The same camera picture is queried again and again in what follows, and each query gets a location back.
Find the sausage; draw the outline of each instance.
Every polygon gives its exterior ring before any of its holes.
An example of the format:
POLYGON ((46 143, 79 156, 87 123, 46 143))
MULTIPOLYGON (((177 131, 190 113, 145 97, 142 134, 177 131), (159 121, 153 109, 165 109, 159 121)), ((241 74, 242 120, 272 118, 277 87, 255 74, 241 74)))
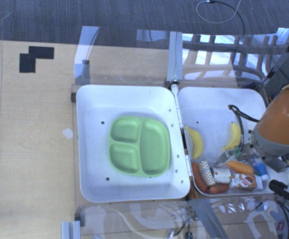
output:
POLYGON ((199 173, 198 164, 195 162, 192 162, 191 167, 192 167, 192 173, 193 173, 195 185, 199 188, 201 192, 205 193, 208 190, 208 186, 206 186, 204 181, 202 181, 202 178, 199 173))
POLYGON ((210 194, 219 194, 229 190, 229 184, 219 184, 210 187, 210 194))

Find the white tape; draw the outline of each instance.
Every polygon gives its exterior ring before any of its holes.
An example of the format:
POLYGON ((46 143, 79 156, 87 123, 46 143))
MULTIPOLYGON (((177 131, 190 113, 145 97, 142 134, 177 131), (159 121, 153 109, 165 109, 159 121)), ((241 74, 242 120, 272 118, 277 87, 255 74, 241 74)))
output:
POLYGON ((73 131, 70 128, 67 128, 67 129, 63 130, 62 133, 67 138, 67 140, 69 140, 69 139, 74 137, 74 133, 73 133, 73 131))

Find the white plastic tray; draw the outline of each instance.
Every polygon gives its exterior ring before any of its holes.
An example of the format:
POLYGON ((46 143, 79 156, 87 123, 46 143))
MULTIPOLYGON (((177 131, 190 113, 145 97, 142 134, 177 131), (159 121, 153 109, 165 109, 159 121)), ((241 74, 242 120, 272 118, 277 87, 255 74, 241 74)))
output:
MULTIPOLYGON (((197 88, 186 87, 180 90, 179 104, 184 125, 200 132, 204 151, 200 158, 194 160, 199 162, 207 160, 210 167, 215 166, 215 162, 223 153, 222 147, 226 146, 231 138, 231 122, 237 122, 234 113, 228 109, 228 105, 236 105, 246 114, 260 119, 266 110, 265 103, 259 93, 249 89, 227 89, 227 88, 197 88)), ((243 119, 244 142, 250 142, 251 135, 248 130, 253 130, 255 122, 243 119)), ((263 184, 263 190, 243 191, 229 190, 222 194, 205 194, 212 197, 256 195, 272 193, 268 188, 271 179, 285 181, 284 173, 276 173, 267 167, 270 179, 263 184)))
POLYGON ((86 85, 77 92, 77 117, 80 186, 87 200, 107 203, 177 199, 188 193, 190 181, 171 91, 162 87, 86 85), (107 155, 110 125, 125 115, 156 119, 168 128, 170 166, 161 176, 125 175, 110 165, 107 155))

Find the banana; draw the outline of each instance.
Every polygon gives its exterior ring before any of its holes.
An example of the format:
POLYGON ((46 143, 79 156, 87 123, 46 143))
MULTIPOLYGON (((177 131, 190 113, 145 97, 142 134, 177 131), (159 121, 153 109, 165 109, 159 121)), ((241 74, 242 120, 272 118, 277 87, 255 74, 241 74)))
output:
POLYGON ((225 151, 227 149, 234 149, 241 142, 240 126, 237 125, 236 123, 232 122, 231 123, 231 131, 232 131, 231 139, 230 139, 229 143, 225 147, 222 148, 223 151, 225 151))
POLYGON ((192 141, 193 141, 192 157, 193 157, 193 159, 197 159, 199 156, 201 156, 201 154, 203 152, 202 137, 197 130, 191 129, 188 126, 185 126, 185 129, 188 130, 188 132, 192 138, 192 141))

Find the green plate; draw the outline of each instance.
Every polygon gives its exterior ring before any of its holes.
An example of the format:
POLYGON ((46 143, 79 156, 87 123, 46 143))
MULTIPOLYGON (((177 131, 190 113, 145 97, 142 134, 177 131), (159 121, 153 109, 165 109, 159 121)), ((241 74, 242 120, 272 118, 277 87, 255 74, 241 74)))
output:
POLYGON ((159 176, 170 165, 169 132, 155 119, 117 118, 110 128, 108 150, 112 167, 128 175, 159 176))

